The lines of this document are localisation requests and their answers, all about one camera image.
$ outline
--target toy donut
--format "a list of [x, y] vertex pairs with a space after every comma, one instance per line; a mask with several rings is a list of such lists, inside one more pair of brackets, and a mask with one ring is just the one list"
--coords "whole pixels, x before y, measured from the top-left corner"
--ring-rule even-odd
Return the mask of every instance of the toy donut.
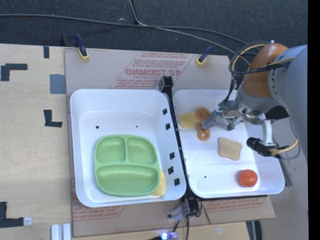
[[209, 140], [209, 138], [210, 138], [210, 130], [209, 130], [209, 128], [205, 129], [205, 130], [202, 130], [201, 122], [198, 122], [195, 125], [195, 130], [197, 131], [197, 136], [201, 141]]
[[195, 112], [195, 117], [200, 121], [207, 120], [208, 116], [210, 115], [210, 111], [204, 107], [200, 107]]

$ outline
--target white tray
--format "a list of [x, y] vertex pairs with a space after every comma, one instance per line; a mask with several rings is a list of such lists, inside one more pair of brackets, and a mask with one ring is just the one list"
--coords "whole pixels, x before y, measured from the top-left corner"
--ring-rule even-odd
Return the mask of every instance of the white tray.
[[[227, 90], [180, 90], [175, 93], [173, 103], [178, 116], [195, 112], [200, 107], [210, 111], [218, 109], [227, 95]], [[235, 99], [235, 92], [230, 96]], [[280, 193], [285, 180], [279, 161], [274, 157], [263, 157], [250, 149], [246, 141], [249, 137], [263, 138], [261, 125], [248, 122], [237, 124], [227, 130], [227, 121], [210, 128], [210, 138], [201, 141], [194, 128], [184, 128], [178, 124], [181, 147], [191, 190], [205, 199], [271, 195]], [[225, 137], [242, 144], [240, 159], [237, 161], [218, 154], [218, 139]], [[241, 170], [251, 169], [258, 175], [253, 187], [242, 187], [237, 181]]]
[[[186, 180], [164, 94], [157, 90], [81, 89], [72, 94], [70, 110], [75, 190], [82, 204], [129, 205], [177, 200], [184, 195]], [[166, 179], [164, 196], [113, 196], [99, 189], [94, 175], [94, 150], [97, 141], [107, 135], [137, 135], [154, 144]]]

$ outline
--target green divided dish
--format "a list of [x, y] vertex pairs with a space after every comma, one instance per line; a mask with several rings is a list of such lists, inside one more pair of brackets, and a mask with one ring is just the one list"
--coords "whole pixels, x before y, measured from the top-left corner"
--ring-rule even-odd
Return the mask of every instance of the green divided dish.
[[151, 141], [135, 135], [108, 135], [95, 145], [94, 176], [106, 194], [144, 196], [160, 183], [158, 154]]

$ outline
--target tomato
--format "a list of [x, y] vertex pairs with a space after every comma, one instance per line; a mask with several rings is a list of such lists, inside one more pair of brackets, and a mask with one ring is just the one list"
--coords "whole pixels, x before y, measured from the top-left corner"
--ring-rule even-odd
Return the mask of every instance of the tomato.
[[258, 175], [253, 170], [243, 170], [238, 176], [238, 181], [243, 187], [253, 187], [258, 181]]

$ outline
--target cardboard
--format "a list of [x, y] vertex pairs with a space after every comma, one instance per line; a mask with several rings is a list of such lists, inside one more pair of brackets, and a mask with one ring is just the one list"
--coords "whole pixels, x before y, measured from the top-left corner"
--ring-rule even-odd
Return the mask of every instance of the cardboard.
[[[162, 76], [172, 76], [173, 94], [182, 89], [229, 89], [231, 74], [227, 56], [208, 55], [202, 65], [199, 54], [90, 49], [82, 60], [77, 49], [65, 49], [68, 138], [71, 173], [73, 236], [171, 229], [167, 212], [180, 200], [89, 208], [79, 202], [75, 190], [70, 97], [79, 89], [158, 89]], [[268, 196], [204, 201], [201, 216], [191, 226], [274, 218]]]

